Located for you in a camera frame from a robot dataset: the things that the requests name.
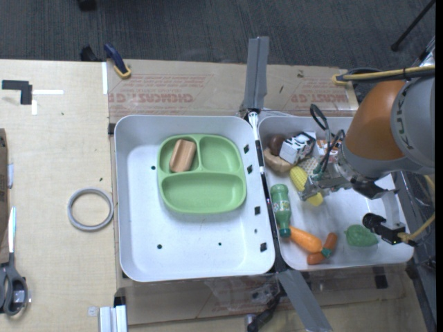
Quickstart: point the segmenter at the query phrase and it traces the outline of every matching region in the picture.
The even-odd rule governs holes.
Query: orange carrot
[[[317,236],[301,229],[294,228],[293,226],[289,226],[289,229],[291,230],[291,240],[297,243],[300,247],[303,247],[310,253],[321,251],[323,245]]]
[[[337,234],[334,232],[330,232],[326,237],[325,244],[320,252],[311,253],[307,256],[308,264],[319,264],[325,258],[329,258],[332,254],[332,251],[335,249],[335,245],[337,244]]]

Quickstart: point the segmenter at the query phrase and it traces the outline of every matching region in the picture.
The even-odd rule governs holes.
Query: scissors
[[[28,300],[26,281],[14,267],[15,207],[11,208],[9,216],[8,243],[9,262],[0,265],[0,312],[13,316],[25,307]]]

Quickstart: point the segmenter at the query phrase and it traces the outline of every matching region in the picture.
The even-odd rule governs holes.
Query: dark gray carpet
[[[80,60],[105,43],[123,58],[244,63],[248,39],[269,36],[269,64],[410,66],[435,35],[430,0],[0,0],[0,58]]]

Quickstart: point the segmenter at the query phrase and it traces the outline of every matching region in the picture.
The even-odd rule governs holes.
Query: green plate compartment
[[[194,142],[197,149],[190,169],[174,173],[170,171],[169,161],[179,139]],[[230,212],[246,198],[242,158],[235,144],[223,136],[172,136],[162,142],[157,161],[161,197],[175,212]]]

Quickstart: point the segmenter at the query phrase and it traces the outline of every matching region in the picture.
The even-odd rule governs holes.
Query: white ring
[[[75,219],[74,216],[72,215],[72,206],[73,206],[75,200],[78,199],[78,197],[82,196],[83,194],[98,194],[104,200],[106,200],[106,202],[108,203],[108,206],[109,206],[108,216],[103,222],[99,223],[98,225],[82,224],[79,221],[77,221],[77,219]],[[79,230],[83,230],[83,231],[100,230],[100,229],[104,228],[112,220],[113,214],[114,214],[114,204],[112,203],[112,198],[108,193],[101,190],[100,188],[95,188],[95,187],[82,188],[81,190],[74,192],[74,194],[70,197],[69,202],[68,202],[69,221],[71,222],[72,225],[74,225]]]

